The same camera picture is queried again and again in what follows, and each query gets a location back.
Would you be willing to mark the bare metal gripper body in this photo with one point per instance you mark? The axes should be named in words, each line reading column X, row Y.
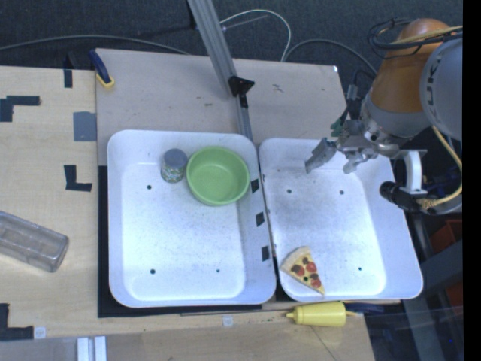
column 357, row 138

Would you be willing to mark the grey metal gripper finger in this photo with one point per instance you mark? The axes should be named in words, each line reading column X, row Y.
column 353, row 162
column 319, row 156

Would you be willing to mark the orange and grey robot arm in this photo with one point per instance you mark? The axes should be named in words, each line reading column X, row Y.
column 398, row 85

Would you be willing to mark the white plastic tray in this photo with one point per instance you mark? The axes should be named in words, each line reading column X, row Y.
column 330, row 231
column 180, row 239

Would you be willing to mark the green bowl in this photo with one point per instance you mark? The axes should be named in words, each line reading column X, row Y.
column 218, row 175

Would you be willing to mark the toy pizza slice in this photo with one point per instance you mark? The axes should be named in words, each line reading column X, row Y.
column 303, row 269

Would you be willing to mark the small grey-topped can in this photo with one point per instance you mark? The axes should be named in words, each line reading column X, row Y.
column 174, row 165

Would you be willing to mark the yellow squeeze bottle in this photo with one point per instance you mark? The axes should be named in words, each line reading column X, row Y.
column 321, row 314

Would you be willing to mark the pale wood board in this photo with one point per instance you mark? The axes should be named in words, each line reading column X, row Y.
column 161, row 96

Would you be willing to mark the clear plastic bottle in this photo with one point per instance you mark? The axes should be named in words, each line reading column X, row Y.
column 30, row 241

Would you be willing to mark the black cylinder on white bracket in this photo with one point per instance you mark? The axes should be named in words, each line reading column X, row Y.
column 413, row 171

